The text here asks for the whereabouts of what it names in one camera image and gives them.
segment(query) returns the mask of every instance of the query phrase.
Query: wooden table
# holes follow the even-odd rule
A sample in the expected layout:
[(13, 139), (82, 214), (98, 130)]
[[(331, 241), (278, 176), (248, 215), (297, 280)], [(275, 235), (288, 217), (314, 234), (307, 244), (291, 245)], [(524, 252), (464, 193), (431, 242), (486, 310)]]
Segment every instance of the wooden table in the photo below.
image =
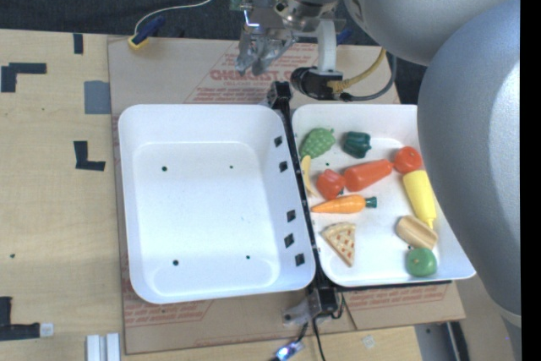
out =
[[(0, 92), (0, 296), (14, 324), (50, 322), (54, 336), (0, 342), (0, 359), (85, 359), (85, 337), (123, 333), (110, 114), (85, 114), (84, 82), (108, 81), (107, 36), (0, 30), (0, 65), (46, 63)], [(75, 168), (87, 141), (103, 172)], [(371, 335), (377, 344), (363, 345)], [(123, 355), (135, 360), (270, 359), (287, 341)], [(320, 359), (316, 341), (298, 361)], [(322, 336), (329, 360), (421, 361), (412, 326)]]

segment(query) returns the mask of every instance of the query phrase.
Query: toy pizza slice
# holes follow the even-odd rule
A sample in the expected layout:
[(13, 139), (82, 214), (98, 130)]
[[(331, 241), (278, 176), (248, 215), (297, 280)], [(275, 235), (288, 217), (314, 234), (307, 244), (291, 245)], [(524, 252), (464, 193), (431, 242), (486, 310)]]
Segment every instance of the toy pizza slice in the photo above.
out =
[(333, 224), (328, 226), (321, 235), (348, 266), (353, 266), (355, 259), (355, 225), (353, 223)]

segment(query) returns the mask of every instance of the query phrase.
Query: white tray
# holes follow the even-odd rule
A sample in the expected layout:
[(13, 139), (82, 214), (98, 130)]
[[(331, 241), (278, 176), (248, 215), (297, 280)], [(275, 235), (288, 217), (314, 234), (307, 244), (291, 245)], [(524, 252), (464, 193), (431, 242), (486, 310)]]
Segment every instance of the white tray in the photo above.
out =
[[(410, 145), (419, 150), (417, 132), (417, 106), (376, 104), (314, 104), (297, 109), (292, 116), (298, 147), (314, 128), (334, 129), (337, 142), (323, 156), (311, 164), (312, 185), (326, 168), (342, 172), (361, 162), (387, 158), (393, 161), (395, 152)], [(348, 131), (370, 134), (372, 149), (362, 159), (349, 156), (342, 150), (342, 137)], [(344, 287), (366, 287), (412, 282), (437, 282), (469, 278), (475, 274), (472, 264), (449, 227), (439, 204), (434, 229), (439, 241), (434, 247), (438, 260), (437, 272), (429, 277), (410, 276), (406, 271), (407, 244), (395, 233), (399, 217), (413, 215), (401, 174), (393, 173), (359, 192), (364, 197), (375, 196), (377, 208), (365, 208), (357, 214), (312, 213), (316, 243), (320, 251), (324, 273), (336, 284)], [(309, 195), (309, 205), (323, 198)], [(355, 265), (348, 267), (321, 237), (320, 232), (335, 222), (354, 222), (356, 231)]]
[(135, 292), (155, 304), (282, 292), (314, 256), (281, 118), (263, 106), (139, 105), (118, 124)]

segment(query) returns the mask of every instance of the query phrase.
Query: cable connector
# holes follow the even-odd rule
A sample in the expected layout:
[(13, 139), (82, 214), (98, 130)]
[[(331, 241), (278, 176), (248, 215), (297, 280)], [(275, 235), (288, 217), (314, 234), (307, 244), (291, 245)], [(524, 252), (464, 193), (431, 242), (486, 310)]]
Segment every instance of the cable connector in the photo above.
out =
[(162, 15), (159, 15), (155, 19), (149, 21), (149, 23), (147, 23), (143, 29), (128, 39), (128, 45), (134, 50), (139, 50), (142, 46), (145, 46), (148, 43), (149, 36), (156, 35), (158, 30), (165, 24), (165, 22), (166, 19)]

